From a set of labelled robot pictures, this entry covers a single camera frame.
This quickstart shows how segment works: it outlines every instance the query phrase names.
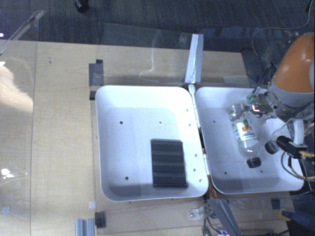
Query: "cable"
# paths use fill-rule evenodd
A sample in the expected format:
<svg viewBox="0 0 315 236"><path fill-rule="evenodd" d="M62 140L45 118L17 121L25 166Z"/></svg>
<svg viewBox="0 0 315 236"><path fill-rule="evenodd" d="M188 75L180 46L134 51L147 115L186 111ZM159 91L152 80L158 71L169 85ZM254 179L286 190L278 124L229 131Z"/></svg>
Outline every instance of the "cable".
<svg viewBox="0 0 315 236"><path fill-rule="evenodd" d="M206 218L203 220L203 230L206 230Z"/></svg>
<svg viewBox="0 0 315 236"><path fill-rule="evenodd" d="M282 235L284 235L284 234L286 234L286 233L288 233L288 232L289 232L289 230L285 230L285 231L283 231L283 232L277 234L277 236L282 236Z"/></svg>
<svg viewBox="0 0 315 236"><path fill-rule="evenodd" d="M261 59L263 59L264 61L266 62L270 62L269 60L266 60L264 59L263 57L261 57L257 51L255 50L255 47L254 47L254 39L255 39L255 36L258 32L262 31L262 30L271 30L271 29L275 29L275 30L296 30L296 29L299 29L299 28L302 28L304 26L306 26L309 22L310 22L310 17L311 17L311 8L312 8L312 4L313 4L313 1L314 0L311 0L311 3L310 3L310 8L309 8L309 12L308 12L308 19L307 19L307 22L302 25L302 26L298 26L298 27L293 27L293 28L281 28L281 27L267 27L267 28L262 28L262 29L259 29L258 31L256 31L254 33L254 35L252 36L252 50L254 51L254 53L260 57Z"/></svg>
<svg viewBox="0 0 315 236"><path fill-rule="evenodd" d="M291 159L292 159L292 157L289 156L289 158L287 159L287 165L288 165L288 167L290 168L290 170L291 170L298 178L303 179L303 180L306 180L306 181L308 181L308 180L314 180L314 179L315 179L315 176L312 176L312 177L304 177L304 176L299 175L299 174L292 168Z"/></svg>
<svg viewBox="0 0 315 236"><path fill-rule="evenodd" d="M305 158L313 158L313 157L315 157L314 153L310 153L310 152L307 152L307 151L304 151L304 150L300 151L299 153L300 153L300 155L302 157L305 157Z"/></svg>
<svg viewBox="0 0 315 236"><path fill-rule="evenodd" d="M305 179L305 177L298 177L298 176L296 176L295 174L293 174L292 172L290 172L285 166L284 166L284 162L283 162L283 160L284 160L284 154L285 154L286 152L284 151L283 153L282 153L282 156L281 156L281 166L282 166L282 168L287 172L287 173L289 173L291 176L293 176L293 177L295 177L295 178L298 178L298 179L300 179L300 180L305 180L305 181L311 181L311 182L313 182L314 180L313 179Z"/></svg>
<svg viewBox="0 0 315 236"><path fill-rule="evenodd" d="M209 217L207 217L206 219L208 220L209 226L210 226L213 230L215 230L218 234L221 234L221 232L220 232L219 230L215 229L215 228L211 225Z"/></svg>
<svg viewBox="0 0 315 236"><path fill-rule="evenodd" d="M307 195L307 194L311 194L311 193L315 194L315 190L303 192L303 193L299 194L298 196L303 196L303 195Z"/></svg>
<svg viewBox="0 0 315 236"><path fill-rule="evenodd" d="M275 66L272 62L269 62L267 65L267 69L265 70L265 72L263 73L262 77L260 78L257 86L254 88L254 90L247 95L246 99L247 99L247 104L252 104L252 102L255 100L256 95L259 93L259 90L261 88L261 85L263 84L265 78L267 77L267 75L269 74L271 68Z"/></svg>
<svg viewBox="0 0 315 236"><path fill-rule="evenodd" d="M309 130L309 128L311 128L312 126L314 126L314 122L311 122L305 129L304 129L304 134Z"/></svg>

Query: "wooden table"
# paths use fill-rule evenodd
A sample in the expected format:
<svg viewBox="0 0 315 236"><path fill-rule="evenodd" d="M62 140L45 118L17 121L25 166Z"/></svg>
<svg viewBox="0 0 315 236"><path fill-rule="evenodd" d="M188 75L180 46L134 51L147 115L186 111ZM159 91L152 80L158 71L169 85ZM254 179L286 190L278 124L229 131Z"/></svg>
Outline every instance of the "wooden table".
<svg viewBox="0 0 315 236"><path fill-rule="evenodd" d="M188 51L156 49L155 64L177 64L183 69ZM245 76L238 53L204 52L203 77L223 82L225 76ZM88 64L104 60L111 73L138 76L152 68L148 48L39 42L37 49L31 157L31 235L72 236L75 219L95 213L95 171ZM284 221L245 223L275 232ZM188 227L115 234L116 236L202 235L202 228Z"/></svg>

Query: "clear plastic panel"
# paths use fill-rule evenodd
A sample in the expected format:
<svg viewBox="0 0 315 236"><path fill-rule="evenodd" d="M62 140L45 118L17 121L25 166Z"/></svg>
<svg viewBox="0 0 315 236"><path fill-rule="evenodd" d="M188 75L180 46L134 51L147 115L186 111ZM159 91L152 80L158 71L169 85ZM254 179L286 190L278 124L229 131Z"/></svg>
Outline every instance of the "clear plastic panel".
<svg viewBox="0 0 315 236"><path fill-rule="evenodd" d="M99 23L98 28L101 45L96 56L104 62L105 85L183 84L191 33L109 23ZM255 87L272 63L263 81L266 85L289 46L303 33L245 27L202 29L197 33L204 36L201 86Z"/></svg>
<svg viewBox="0 0 315 236"><path fill-rule="evenodd" d="M2 236L31 234L32 117L38 24L30 26L24 35L26 29L21 29L20 36L7 42L31 15L27 11L0 10L0 49L3 51L0 55Z"/></svg>

